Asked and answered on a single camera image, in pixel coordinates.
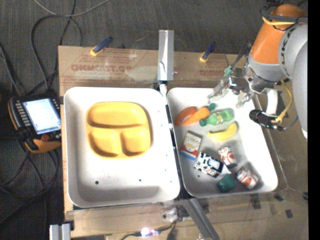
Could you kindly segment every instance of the orange object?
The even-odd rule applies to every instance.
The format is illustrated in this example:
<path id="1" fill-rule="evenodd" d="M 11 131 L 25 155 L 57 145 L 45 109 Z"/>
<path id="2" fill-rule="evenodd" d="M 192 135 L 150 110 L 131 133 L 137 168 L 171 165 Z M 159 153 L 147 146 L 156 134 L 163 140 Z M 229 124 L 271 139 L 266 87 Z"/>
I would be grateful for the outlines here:
<path id="1" fill-rule="evenodd" d="M 184 110 L 182 110 L 178 115 L 177 117 L 175 118 L 174 120 L 174 124 L 176 126 L 180 126 L 182 125 L 184 119 L 187 117 L 187 116 L 191 116 L 193 115 L 194 113 L 197 112 L 197 108 L 195 106 L 191 106 L 191 107 L 187 107 L 185 108 Z"/>
<path id="2" fill-rule="evenodd" d="M 146 111 L 133 102 L 105 101 L 86 112 L 85 131 L 91 150 L 107 159 L 145 154 L 151 145 Z"/>
<path id="3" fill-rule="evenodd" d="M 293 4 L 282 4 L 278 6 L 272 15 L 286 17 L 304 17 L 306 13 L 298 6 Z M 263 23 L 261 29 L 251 48 L 251 57 L 259 63 L 263 64 L 279 64 L 278 47 L 280 40 L 284 35 L 284 31 L 291 24 L 273 25 Z"/>
<path id="4" fill-rule="evenodd" d="M 201 119 L 205 119 L 210 115 L 210 110 L 204 106 L 197 110 L 193 115 L 191 115 L 187 120 L 184 121 L 183 125 L 189 125 L 195 122 L 199 122 Z"/>

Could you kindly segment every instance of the light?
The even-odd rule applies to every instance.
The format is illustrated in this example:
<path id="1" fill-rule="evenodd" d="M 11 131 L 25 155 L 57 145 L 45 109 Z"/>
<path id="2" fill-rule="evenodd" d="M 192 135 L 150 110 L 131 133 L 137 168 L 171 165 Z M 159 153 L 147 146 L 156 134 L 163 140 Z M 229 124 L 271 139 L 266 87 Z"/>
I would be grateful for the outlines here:
<path id="1" fill-rule="evenodd" d="M 141 236 L 143 238 L 156 237 L 159 236 L 159 231 L 144 227 L 143 229 L 141 229 Z"/>

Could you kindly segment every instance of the yellow plate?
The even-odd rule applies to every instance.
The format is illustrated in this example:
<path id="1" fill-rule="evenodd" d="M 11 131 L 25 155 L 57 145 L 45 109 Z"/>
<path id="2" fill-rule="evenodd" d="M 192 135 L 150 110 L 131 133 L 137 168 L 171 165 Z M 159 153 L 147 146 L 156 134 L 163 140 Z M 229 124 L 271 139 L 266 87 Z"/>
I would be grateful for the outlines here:
<path id="1" fill-rule="evenodd" d="M 108 101 L 91 106 L 86 113 L 86 135 L 96 154 L 111 159 L 143 155 L 151 144 L 147 114 L 133 102 Z"/>

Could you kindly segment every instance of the red and white can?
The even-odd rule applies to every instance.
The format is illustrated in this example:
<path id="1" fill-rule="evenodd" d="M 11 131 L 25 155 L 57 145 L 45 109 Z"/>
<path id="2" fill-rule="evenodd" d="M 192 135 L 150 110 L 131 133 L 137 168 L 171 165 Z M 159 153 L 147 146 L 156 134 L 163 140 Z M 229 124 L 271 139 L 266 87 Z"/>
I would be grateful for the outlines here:
<path id="1" fill-rule="evenodd" d="M 241 168 L 236 173 L 236 179 L 249 190 L 252 190 L 257 185 L 259 180 L 258 176 L 256 176 L 249 169 L 246 168 Z"/>
<path id="2" fill-rule="evenodd" d="M 232 151 L 231 147 L 224 146 L 218 150 L 218 153 L 220 155 L 221 161 L 224 162 L 226 167 L 228 167 L 229 169 L 238 165 L 235 153 Z"/>

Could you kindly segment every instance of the toy banana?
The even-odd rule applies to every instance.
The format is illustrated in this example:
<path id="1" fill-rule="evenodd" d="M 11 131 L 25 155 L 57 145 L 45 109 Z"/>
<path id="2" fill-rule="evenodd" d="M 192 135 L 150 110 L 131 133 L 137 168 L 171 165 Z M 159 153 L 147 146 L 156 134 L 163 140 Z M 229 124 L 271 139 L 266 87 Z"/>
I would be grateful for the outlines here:
<path id="1" fill-rule="evenodd" d="M 217 141 L 226 141 L 237 133 L 238 126 L 236 122 L 231 123 L 227 129 L 217 132 L 208 132 L 208 136 L 215 138 Z"/>

